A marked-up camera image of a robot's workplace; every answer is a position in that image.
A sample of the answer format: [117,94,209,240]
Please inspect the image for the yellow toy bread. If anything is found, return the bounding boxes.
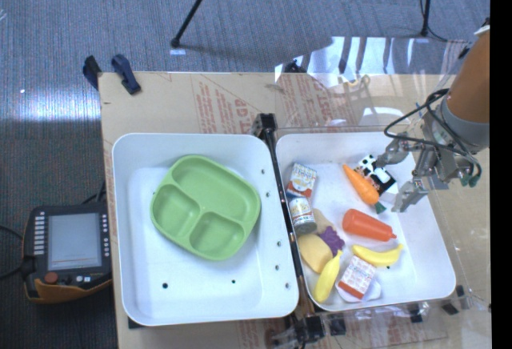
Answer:
[297,232,334,275]

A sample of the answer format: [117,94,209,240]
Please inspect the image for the purple grapes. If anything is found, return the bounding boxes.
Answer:
[318,225,346,258]

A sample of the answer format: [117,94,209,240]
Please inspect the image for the black and white carton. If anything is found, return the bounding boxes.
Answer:
[353,154,400,197]

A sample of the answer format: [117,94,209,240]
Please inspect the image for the orange carrot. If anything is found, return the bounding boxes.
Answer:
[342,163,388,215]

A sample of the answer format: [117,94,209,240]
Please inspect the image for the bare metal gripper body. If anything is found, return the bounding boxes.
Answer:
[414,110,474,186]

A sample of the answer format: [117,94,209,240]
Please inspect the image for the beige toy bread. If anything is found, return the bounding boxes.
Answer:
[312,207,335,235]

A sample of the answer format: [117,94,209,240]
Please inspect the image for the yellow banana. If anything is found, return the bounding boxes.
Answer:
[312,249,345,304]
[351,243,406,269]

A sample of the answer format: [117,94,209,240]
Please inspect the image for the black block with wires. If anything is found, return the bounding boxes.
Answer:
[250,112,279,140]
[290,314,326,342]

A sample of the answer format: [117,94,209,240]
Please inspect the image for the green divided plate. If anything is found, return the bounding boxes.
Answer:
[149,154,262,262]

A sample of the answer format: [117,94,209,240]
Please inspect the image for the white plastic tray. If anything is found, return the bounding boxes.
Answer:
[111,132,301,327]
[274,130,458,313]

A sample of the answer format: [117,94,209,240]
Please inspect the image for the orange bottle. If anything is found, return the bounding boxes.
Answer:
[341,207,398,243]

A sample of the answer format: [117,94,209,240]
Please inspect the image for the small white can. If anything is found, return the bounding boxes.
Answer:
[288,196,318,237]

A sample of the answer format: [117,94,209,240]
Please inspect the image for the brown cardboard board red print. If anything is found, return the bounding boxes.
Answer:
[98,70,491,349]

